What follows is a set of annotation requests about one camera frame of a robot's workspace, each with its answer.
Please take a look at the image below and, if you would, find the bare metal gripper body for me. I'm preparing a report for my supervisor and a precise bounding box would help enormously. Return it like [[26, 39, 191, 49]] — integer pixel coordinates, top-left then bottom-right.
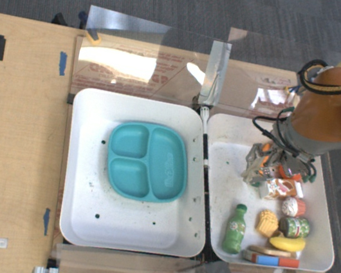
[[266, 146, 319, 186]]

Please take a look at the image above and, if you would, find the white and orange carton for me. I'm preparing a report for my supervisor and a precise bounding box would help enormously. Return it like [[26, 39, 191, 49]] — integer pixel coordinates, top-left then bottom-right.
[[257, 173, 308, 207]]

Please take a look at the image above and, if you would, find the white plastic tray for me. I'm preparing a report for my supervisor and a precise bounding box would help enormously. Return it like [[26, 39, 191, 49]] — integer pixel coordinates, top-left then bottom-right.
[[184, 111, 341, 273], [48, 84, 229, 268]]

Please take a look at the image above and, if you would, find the pink and white cupcake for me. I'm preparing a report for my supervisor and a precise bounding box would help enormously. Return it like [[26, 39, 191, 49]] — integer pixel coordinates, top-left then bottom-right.
[[279, 195, 308, 220]]

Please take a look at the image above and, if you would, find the yellow ridged toy food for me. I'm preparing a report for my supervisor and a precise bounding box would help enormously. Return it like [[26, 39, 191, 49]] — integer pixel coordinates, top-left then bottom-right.
[[253, 208, 282, 240]]

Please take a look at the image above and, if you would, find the green plastic bottle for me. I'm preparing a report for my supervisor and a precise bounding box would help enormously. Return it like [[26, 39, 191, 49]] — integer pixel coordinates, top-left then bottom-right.
[[219, 201, 251, 257]]

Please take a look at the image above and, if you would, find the green small can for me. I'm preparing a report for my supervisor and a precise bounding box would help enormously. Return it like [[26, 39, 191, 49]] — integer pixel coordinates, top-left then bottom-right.
[[276, 213, 313, 242]]

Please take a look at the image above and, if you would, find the yellow banana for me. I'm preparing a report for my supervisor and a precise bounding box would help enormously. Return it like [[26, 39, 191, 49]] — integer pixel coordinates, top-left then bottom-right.
[[267, 232, 308, 255]]

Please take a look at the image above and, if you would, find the tan biscuit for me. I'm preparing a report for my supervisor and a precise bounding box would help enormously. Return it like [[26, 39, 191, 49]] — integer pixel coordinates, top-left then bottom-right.
[[247, 243, 293, 260]]

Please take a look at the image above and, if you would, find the blue and red box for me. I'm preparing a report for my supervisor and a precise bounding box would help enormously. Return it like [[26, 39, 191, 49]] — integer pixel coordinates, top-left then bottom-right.
[[240, 248, 301, 272]]

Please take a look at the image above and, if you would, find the blue divided plate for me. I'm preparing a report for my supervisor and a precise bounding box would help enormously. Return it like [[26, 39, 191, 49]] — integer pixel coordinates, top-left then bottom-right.
[[99, 116, 197, 209]]

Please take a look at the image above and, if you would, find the brown cardboard board red print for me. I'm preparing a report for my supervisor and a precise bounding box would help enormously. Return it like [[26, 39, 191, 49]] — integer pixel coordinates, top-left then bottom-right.
[[37, 30, 341, 273]]

